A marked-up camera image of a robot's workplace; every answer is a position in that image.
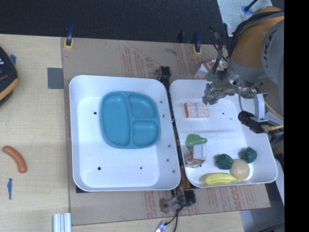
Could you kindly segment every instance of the blue divided plate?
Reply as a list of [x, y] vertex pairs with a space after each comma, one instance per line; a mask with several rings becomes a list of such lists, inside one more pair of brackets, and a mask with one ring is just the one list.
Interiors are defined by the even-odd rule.
[[104, 139], [116, 148], [147, 148], [160, 138], [160, 118], [147, 95], [118, 91], [101, 102], [100, 123]]

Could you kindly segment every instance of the white tray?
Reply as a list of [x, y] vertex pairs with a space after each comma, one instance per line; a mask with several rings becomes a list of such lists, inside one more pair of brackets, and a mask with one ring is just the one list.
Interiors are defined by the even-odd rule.
[[[157, 105], [161, 135], [151, 147], [114, 148], [104, 141], [99, 111], [104, 95], [130, 91]], [[73, 178], [85, 191], [167, 190], [180, 168], [166, 89], [154, 79], [80, 75], [69, 85]]]
[[[228, 154], [231, 158], [239, 158], [239, 152], [250, 146], [257, 152], [257, 158], [249, 164], [250, 175], [238, 183], [226, 184], [244, 185], [273, 182], [277, 178], [277, 166], [265, 133], [256, 134], [247, 126], [240, 123], [238, 114], [241, 111], [238, 95], [227, 96], [214, 105], [207, 105], [208, 118], [186, 118], [185, 102], [202, 102], [207, 81], [204, 80], [176, 80], [170, 85], [170, 94], [177, 125], [177, 131], [183, 155], [188, 150], [185, 140], [188, 134], [198, 134], [207, 138], [206, 161], [197, 168], [185, 167], [188, 180], [198, 188], [211, 187], [204, 183], [205, 174], [224, 172], [215, 165], [214, 157], [218, 154]], [[245, 111], [254, 114], [253, 100], [242, 99]]]

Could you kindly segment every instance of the yellow device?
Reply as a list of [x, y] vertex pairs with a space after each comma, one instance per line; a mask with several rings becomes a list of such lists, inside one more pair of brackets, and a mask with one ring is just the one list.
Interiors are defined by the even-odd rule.
[[19, 74], [11, 58], [0, 47], [0, 105], [12, 95], [19, 81]]

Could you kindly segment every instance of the yellow banana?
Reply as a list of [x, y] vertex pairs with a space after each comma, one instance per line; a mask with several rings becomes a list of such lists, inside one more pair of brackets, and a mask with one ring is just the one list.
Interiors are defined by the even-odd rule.
[[207, 174], [204, 177], [204, 182], [208, 185], [215, 184], [215, 183], [230, 183], [235, 180], [240, 181], [240, 179], [237, 179], [231, 174], [227, 174], [227, 173]]

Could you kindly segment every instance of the food package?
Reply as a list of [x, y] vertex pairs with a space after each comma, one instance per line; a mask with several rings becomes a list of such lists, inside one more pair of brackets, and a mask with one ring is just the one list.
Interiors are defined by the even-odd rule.
[[187, 118], [207, 118], [209, 111], [204, 103], [185, 103], [185, 115]]
[[189, 168], [199, 167], [206, 159], [204, 158], [205, 144], [194, 145], [184, 155], [184, 165]]

